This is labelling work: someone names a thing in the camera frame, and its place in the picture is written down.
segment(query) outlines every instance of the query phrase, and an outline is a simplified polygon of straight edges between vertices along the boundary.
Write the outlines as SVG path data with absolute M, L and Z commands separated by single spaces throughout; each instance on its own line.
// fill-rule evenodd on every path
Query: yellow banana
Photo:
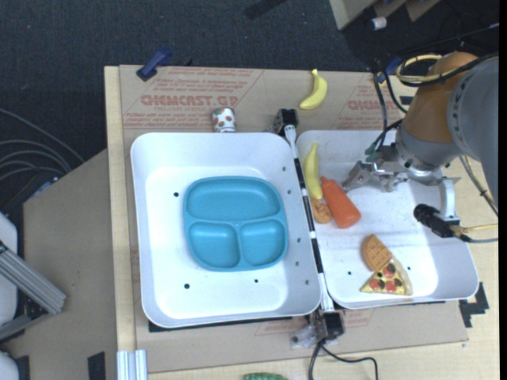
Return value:
M 320 200 L 322 198 L 322 187 L 318 178 L 318 144 L 311 144 L 311 149 L 303 161 L 303 176 L 307 186 L 308 195 L 312 199 Z
M 299 104 L 302 110 L 317 108 L 324 101 L 327 94 L 327 81 L 318 75 L 317 69 L 313 69 L 311 73 L 314 75 L 314 88 L 310 96 Z

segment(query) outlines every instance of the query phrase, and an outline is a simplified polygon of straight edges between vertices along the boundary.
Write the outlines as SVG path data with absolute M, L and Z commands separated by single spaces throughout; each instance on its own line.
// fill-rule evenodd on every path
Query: blue divided dish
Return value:
M 183 220 L 190 253 L 210 270 L 267 268 L 287 252 L 287 219 L 280 195 L 256 177 L 193 182 L 183 200 Z

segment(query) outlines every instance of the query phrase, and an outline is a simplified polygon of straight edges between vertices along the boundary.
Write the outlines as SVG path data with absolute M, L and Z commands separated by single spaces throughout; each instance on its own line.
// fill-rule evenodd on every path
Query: white tray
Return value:
M 267 132 L 149 133 L 131 149 L 145 314 L 172 328 L 305 315 L 320 286 L 292 152 Z M 205 177 L 265 179 L 288 220 L 288 251 L 270 268 L 213 272 L 192 258 L 182 217 L 185 190 Z
M 358 160 L 364 162 L 365 149 L 378 135 L 378 131 L 306 131 L 297 140 L 299 157 L 303 162 L 311 144 L 318 143 L 320 175 L 342 182 Z M 386 144 L 393 139 L 394 134 L 388 135 Z M 334 221 L 315 223 L 327 289 L 338 304 L 357 309 L 475 294 L 478 276 L 468 246 L 456 238 L 438 237 L 414 217 L 419 203 L 440 209 L 436 186 L 410 181 L 385 192 L 370 180 L 348 196 L 362 214 L 356 225 L 342 230 Z M 361 256 L 361 244 L 369 234 L 376 234 L 407 269 L 414 289 L 411 297 L 359 292 L 373 274 Z

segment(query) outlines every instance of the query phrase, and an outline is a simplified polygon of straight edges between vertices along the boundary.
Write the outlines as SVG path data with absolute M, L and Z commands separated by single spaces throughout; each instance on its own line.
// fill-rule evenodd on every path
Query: carrot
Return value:
M 334 221 L 340 228 L 349 228 L 361 219 L 361 213 L 333 179 L 321 176 L 322 193 L 331 210 Z

